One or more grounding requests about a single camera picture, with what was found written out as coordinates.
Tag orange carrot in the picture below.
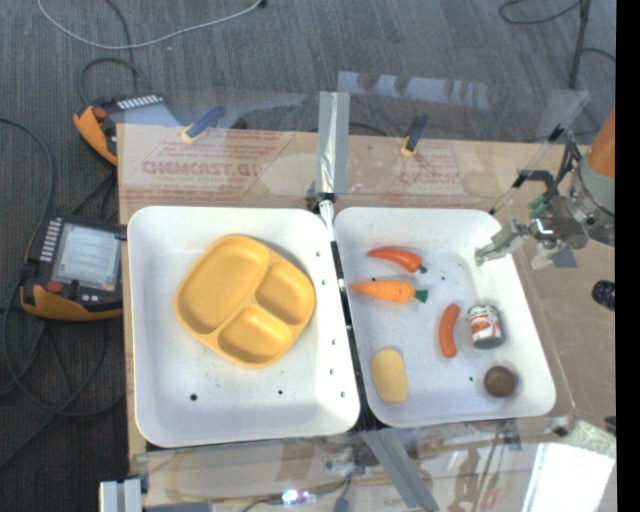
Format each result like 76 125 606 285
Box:
349 280 430 305

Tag brown ball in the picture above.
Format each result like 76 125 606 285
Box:
482 364 519 399

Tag orange chili pepper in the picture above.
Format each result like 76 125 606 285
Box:
366 245 429 275

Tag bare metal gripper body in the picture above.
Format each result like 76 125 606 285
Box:
528 192 617 251

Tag yellow oval bread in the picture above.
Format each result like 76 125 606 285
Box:
369 347 410 405

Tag yellow divided plate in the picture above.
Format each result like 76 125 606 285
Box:
173 233 318 370

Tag white plastic tray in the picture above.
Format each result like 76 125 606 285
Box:
332 206 558 430
126 205 362 449

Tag small white and orange can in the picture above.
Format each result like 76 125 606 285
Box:
466 304 505 350

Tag brown cardboard board, red print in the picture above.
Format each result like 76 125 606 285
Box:
115 123 617 507

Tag orange sausage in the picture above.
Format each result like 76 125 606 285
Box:
438 302 461 360

